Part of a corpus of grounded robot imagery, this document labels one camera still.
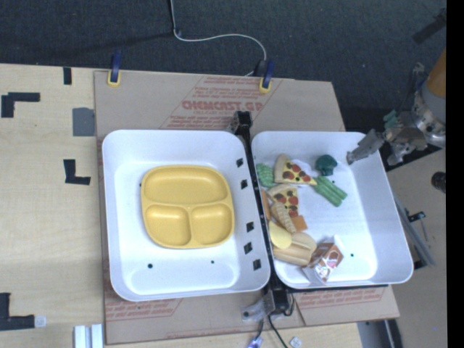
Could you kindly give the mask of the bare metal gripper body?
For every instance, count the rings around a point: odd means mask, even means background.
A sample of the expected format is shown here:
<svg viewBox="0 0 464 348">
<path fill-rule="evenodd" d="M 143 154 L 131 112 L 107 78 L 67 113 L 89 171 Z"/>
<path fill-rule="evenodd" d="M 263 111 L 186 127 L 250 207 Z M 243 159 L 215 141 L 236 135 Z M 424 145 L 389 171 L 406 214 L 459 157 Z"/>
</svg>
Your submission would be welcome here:
<svg viewBox="0 0 464 348">
<path fill-rule="evenodd" d="M 411 108 L 393 110 L 384 116 L 384 139 L 410 143 L 423 151 L 428 146 L 446 146 L 446 99 L 430 91 L 417 91 Z"/>
</svg>

